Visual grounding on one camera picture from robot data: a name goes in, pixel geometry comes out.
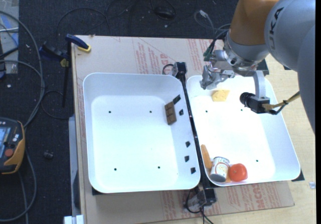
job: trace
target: yellow multimeter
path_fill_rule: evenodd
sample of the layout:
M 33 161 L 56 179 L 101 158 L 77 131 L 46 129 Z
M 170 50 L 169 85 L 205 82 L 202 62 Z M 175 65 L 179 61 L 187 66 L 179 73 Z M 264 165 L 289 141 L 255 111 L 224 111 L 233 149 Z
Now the yellow multimeter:
M 25 153 L 25 130 L 21 122 L 0 117 L 0 173 L 19 170 Z

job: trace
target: red tomato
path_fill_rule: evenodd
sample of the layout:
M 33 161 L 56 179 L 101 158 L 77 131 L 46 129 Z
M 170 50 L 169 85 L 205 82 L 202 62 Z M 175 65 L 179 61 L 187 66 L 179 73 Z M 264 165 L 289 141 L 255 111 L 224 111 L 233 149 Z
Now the red tomato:
M 247 169 L 242 163 L 233 164 L 229 168 L 229 176 L 232 181 L 247 179 Z

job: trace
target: soup can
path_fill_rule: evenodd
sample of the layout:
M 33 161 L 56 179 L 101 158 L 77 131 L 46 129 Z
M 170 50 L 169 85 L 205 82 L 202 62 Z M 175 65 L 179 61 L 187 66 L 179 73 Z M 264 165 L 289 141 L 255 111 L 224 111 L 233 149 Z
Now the soup can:
M 225 182 L 229 171 L 230 161 L 224 157 L 215 157 L 210 173 L 210 179 L 215 182 Z

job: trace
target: red button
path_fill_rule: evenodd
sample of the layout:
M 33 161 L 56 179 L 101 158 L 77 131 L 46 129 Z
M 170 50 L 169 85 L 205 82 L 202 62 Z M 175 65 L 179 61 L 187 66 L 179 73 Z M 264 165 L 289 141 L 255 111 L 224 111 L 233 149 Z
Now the red button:
M 6 149 L 5 155 L 7 157 L 11 157 L 14 154 L 14 151 L 12 149 Z

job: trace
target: dark carpet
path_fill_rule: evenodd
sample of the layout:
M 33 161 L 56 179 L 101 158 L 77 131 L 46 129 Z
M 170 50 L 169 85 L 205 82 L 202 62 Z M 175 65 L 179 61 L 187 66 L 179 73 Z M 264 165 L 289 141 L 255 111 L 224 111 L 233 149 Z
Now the dark carpet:
M 20 21 L 40 47 L 45 41 L 66 50 L 65 36 L 95 34 L 104 36 L 176 37 L 212 39 L 213 31 L 194 19 L 196 10 L 205 11 L 215 28 L 231 22 L 238 0 L 168 0 L 176 16 L 158 18 L 150 0 L 20 0 Z M 154 5 L 168 6 L 165 0 Z M 36 48 L 20 25 L 19 60 L 39 69 Z M 64 69 L 58 61 L 42 61 L 46 94 L 39 111 L 26 131 L 27 150 L 37 177 L 37 195 L 28 211 L 29 223 L 62 224 L 71 215 L 68 117 L 73 114 L 71 72 L 66 106 L 61 107 Z M 25 123 L 40 93 L 40 80 L 31 68 L 20 65 L 17 75 L 0 80 L 1 116 Z M 53 155 L 52 159 L 44 153 Z M 34 180 L 26 157 L 20 169 L 27 203 L 34 193 Z M 25 209 L 18 174 L 0 175 L 0 219 L 18 216 Z M 24 216 L 10 223 L 26 223 Z

